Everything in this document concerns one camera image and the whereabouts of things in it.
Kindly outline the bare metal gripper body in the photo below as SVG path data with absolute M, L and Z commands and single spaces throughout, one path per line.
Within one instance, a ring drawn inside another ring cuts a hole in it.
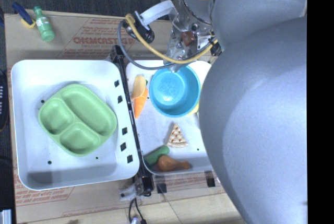
M 166 56 L 170 60 L 193 62 L 206 55 L 217 44 L 211 23 L 197 17 L 185 0 L 171 2 L 168 12 L 172 31 Z

